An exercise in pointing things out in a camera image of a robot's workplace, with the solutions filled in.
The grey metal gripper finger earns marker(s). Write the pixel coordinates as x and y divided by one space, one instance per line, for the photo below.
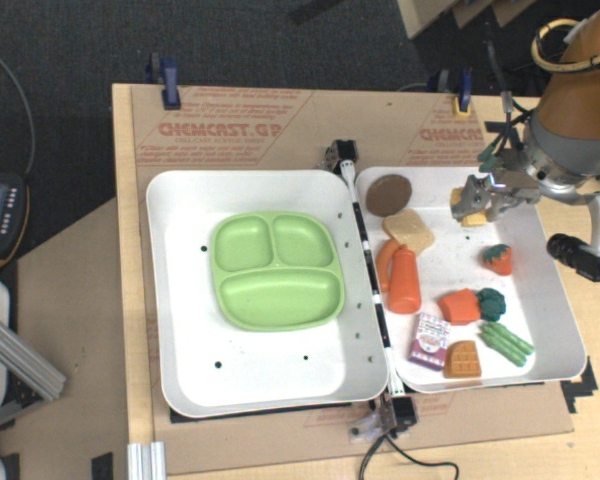
472 198
500 205

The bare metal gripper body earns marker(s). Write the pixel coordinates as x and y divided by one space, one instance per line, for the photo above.
522 180

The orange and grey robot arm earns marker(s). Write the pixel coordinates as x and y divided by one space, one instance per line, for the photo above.
575 103

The yellow cheese wedge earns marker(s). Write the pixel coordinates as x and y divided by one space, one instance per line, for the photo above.
475 219

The red strawberry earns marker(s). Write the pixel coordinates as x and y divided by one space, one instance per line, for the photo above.
499 262

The white plastic tray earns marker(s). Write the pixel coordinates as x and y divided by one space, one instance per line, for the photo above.
460 268
260 368

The beige bread slice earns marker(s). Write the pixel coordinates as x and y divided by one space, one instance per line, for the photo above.
409 230

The brown round biscuit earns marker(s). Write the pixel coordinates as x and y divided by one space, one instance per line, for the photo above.
388 195

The green broccoli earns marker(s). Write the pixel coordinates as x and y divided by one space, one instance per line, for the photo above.
492 304

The orange sauce bottle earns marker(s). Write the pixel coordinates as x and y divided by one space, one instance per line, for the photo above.
405 283

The orange carrot piece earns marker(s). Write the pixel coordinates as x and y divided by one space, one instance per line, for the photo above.
459 307

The orange sausage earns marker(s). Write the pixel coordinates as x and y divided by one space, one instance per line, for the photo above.
383 263

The thin black and white rod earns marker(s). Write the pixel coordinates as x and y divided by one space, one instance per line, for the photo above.
364 238

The green asparagus bundle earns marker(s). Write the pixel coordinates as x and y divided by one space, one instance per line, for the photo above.
507 344

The pink and white carton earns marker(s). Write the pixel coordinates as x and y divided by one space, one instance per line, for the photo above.
429 342

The orange waffle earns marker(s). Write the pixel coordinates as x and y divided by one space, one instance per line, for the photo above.
462 361

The brown cardboard board red print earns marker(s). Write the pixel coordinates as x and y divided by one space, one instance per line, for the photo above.
290 128

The green divided plate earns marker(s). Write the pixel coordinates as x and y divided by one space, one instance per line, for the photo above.
280 293

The black cylinder on white bracket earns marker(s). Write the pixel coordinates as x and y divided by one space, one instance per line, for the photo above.
577 255

